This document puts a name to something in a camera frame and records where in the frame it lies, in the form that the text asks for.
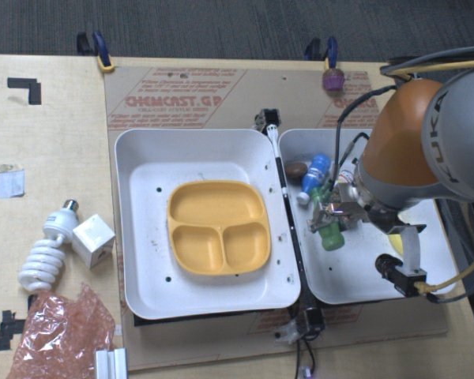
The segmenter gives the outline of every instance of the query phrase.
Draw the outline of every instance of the white clip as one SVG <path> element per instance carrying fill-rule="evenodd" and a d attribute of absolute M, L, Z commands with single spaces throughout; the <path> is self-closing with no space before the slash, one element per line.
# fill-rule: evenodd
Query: white clip
<path fill-rule="evenodd" d="M 95 379 L 127 379 L 126 349 L 95 351 Z"/>

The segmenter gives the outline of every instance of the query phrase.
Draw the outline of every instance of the blue bottle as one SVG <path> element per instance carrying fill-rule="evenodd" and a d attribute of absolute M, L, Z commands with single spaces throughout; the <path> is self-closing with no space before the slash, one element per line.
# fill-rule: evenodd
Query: blue bottle
<path fill-rule="evenodd" d="M 330 158 L 323 154 L 318 154 L 312 159 L 307 173 L 302 178 L 302 191 L 297 195 L 299 204 L 307 205 L 309 203 L 309 191 L 323 184 L 331 164 Z"/>

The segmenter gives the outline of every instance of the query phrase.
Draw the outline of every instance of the table surface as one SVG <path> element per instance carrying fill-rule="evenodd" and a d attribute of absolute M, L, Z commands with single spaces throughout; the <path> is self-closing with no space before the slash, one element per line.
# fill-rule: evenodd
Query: table surface
<path fill-rule="evenodd" d="M 173 58 L 114 58 L 117 66 L 160 66 L 233 69 L 322 70 L 321 62 L 236 61 Z M 373 88 L 389 84 L 380 63 L 342 62 L 343 70 L 362 70 Z M 42 81 L 43 104 L 28 105 L 28 93 L 7 88 L 7 77 Z M 376 101 L 382 107 L 387 97 Z M 0 321 L 3 310 L 17 319 L 27 312 L 28 293 L 16 276 L 32 244 L 43 238 L 46 215 L 65 200 L 81 204 L 79 219 L 98 213 L 114 225 L 105 91 L 96 60 L 88 57 L 0 55 L 0 166 L 25 169 L 23 197 L 0 199 Z M 75 254 L 55 287 L 59 295 L 76 298 L 87 283 L 120 323 L 118 270 L 108 257 L 89 270 Z M 319 378 L 474 377 L 474 316 L 467 299 L 443 308 L 448 332 L 379 343 L 315 350 Z M 10 351 L 0 351 L 0 377 L 9 372 L 19 335 Z M 115 344 L 120 346 L 120 337 Z M 130 373 L 136 378 L 167 377 L 294 377 L 295 352 Z M 310 365 L 302 353 L 301 365 Z"/>

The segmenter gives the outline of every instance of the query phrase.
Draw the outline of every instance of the white cube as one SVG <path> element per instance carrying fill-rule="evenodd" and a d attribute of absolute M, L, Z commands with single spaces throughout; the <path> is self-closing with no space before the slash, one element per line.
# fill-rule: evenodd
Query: white cube
<path fill-rule="evenodd" d="M 92 268 L 112 253 L 115 233 L 99 215 L 93 215 L 73 229 L 72 250 Z"/>

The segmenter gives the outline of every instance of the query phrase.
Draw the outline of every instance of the plastic bag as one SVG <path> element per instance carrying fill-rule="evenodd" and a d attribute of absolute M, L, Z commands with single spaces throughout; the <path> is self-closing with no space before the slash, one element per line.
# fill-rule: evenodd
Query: plastic bag
<path fill-rule="evenodd" d="M 39 291 L 7 379 L 94 378 L 95 351 L 112 349 L 114 330 L 114 319 L 88 285 L 76 301 Z"/>

